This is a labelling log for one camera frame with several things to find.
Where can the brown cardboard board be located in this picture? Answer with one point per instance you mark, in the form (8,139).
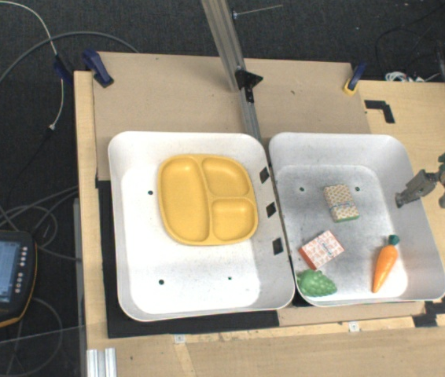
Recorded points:
(175,100)

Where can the green patterned carton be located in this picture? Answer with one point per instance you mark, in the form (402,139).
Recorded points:
(341,203)

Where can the white plastic tray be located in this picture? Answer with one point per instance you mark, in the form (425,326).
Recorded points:
(368,249)
(191,281)

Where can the yellow divided plate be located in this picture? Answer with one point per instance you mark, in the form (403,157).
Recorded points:
(183,198)

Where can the orange patterned carton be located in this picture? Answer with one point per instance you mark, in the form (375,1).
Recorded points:
(321,249)

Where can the green grapes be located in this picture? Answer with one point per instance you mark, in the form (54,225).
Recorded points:
(316,284)

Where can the orange carrot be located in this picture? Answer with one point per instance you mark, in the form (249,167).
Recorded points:
(385,265)

